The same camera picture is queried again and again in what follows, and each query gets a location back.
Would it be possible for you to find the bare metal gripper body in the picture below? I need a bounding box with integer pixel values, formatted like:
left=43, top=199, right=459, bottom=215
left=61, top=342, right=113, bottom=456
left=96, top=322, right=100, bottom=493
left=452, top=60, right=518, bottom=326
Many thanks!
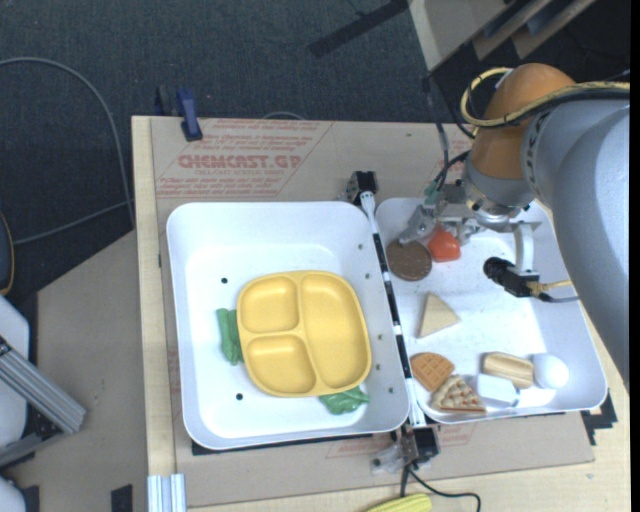
left=424, top=182, right=526, bottom=234

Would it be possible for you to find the black cylinder on white bracket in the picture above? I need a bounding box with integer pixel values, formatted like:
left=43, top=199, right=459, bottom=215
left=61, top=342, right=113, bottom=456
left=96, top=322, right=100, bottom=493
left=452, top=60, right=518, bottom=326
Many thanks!
left=483, top=219, right=544, bottom=299

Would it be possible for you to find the white plastic tray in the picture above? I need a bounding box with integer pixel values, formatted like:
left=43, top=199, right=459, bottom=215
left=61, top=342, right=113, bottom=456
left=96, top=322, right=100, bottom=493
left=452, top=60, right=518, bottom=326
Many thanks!
left=165, top=201, right=412, bottom=450
left=374, top=197, right=609, bottom=426

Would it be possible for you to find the green lettuce leaf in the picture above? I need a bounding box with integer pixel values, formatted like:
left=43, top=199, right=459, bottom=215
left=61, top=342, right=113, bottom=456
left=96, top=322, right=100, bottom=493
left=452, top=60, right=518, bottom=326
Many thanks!
left=215, top=307, right=246, bottom=367
left=318, top=385, right=371, bottom=416

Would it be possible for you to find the beige bread roll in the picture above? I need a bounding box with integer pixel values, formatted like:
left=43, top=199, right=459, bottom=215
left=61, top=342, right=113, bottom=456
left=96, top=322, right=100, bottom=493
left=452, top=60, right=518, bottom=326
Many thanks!
left=481, top=351, right=535, bottom=390

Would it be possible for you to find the yellow corn cob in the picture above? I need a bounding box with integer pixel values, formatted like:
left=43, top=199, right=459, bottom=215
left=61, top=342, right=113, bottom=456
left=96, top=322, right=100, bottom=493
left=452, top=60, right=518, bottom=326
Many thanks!
left=363, top=492, right=433, bottom=512

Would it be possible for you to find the white block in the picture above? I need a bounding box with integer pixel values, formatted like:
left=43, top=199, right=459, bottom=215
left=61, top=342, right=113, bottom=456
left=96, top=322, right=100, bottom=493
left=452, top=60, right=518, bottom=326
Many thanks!
left=474, top=373, right=522, bottom=408

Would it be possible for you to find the brown cardboard board red print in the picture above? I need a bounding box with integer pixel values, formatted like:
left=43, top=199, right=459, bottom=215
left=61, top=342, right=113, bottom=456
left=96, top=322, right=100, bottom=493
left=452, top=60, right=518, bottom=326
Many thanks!
left=149, top=117, right=597, bottom=509

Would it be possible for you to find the brown waffle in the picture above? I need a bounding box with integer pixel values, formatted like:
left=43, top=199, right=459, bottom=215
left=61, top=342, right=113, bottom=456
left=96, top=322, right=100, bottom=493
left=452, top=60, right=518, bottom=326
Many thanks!
left=409, top=352, right=456, bottom=393

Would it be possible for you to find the thin black and white rod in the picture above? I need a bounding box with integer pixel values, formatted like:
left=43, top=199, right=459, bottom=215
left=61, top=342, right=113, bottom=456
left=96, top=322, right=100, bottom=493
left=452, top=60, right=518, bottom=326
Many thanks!
left=360, top=191, right=420, bottom=427

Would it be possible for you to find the orange toy food piece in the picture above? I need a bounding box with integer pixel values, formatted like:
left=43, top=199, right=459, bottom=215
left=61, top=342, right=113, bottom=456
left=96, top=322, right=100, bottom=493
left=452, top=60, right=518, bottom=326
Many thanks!
left=426, top=227, right=462, bottom=264

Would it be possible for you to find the white egg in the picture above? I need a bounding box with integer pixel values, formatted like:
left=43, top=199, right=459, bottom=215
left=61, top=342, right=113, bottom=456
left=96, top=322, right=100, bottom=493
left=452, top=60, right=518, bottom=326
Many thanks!
left=531, top=352, right=571, bottom=391

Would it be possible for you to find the beige triangular wedge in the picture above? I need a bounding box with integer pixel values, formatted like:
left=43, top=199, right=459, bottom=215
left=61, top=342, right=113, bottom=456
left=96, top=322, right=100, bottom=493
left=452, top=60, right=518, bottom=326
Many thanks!
left=417, top=291, right=463, bottom=340

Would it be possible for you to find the pizza slice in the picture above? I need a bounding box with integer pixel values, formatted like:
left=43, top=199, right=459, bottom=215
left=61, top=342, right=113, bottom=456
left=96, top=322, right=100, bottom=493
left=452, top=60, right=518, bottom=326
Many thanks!
left=429, top=374, right=488, bottom=415

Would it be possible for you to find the yellow divided plate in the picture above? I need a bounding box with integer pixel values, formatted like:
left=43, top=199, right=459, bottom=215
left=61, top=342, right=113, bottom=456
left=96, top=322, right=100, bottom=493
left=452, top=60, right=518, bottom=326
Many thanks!
left=235, top=270, right=374, bottom=399

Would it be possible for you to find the black block with thin wires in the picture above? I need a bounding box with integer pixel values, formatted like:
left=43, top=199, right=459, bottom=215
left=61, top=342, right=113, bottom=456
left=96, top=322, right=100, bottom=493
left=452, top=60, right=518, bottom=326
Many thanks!
left=371, top=424, right=442, bottom=474
left=344, top=170, right=379, bottom=205

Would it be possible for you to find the brown round biscuit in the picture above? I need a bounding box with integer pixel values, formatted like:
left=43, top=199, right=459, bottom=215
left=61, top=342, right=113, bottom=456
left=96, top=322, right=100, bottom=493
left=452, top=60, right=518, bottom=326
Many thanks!
left=385, top=239, right=434, bottom=283

